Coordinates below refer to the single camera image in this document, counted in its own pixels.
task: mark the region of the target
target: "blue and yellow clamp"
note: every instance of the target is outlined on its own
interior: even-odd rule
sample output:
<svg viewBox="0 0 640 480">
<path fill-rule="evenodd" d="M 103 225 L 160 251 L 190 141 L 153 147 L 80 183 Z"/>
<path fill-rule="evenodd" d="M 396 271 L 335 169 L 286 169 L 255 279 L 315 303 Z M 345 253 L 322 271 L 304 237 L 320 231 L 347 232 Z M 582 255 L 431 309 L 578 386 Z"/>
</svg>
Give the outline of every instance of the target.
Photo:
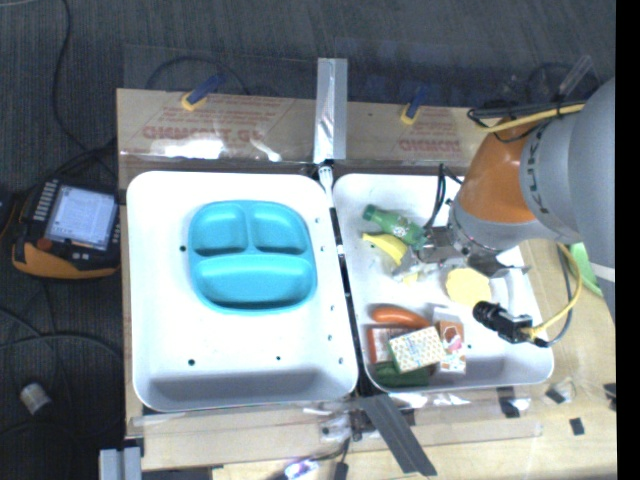
<svg viewBox="0 0 640 480">
<path fill-rule="evenodd" d="M 207 95 L 218 89 L 222 84 L 226 82 L 224 75 L 213 75 L 204 82 L 202 82 L 193 91 L 185 94 L 182 97 L 182 106 L 185 110 L 193 112 L 196 108 L 204 105 L 207 101 Z"/>
<path fill-rule="evenodd" d="M 411 99 L 409 103 L 407 103 L 402 110 L 402 115 L 400 116 L 400 120 L 405 124 L 413 124 L 416 122 L 418 118 L 418 111 L 420 110 L 420 105 L 424 103 L 427 99 L 427 87 L 426 85 L 420 85 L 416 90 L 415 95 Z"/>
</svg>

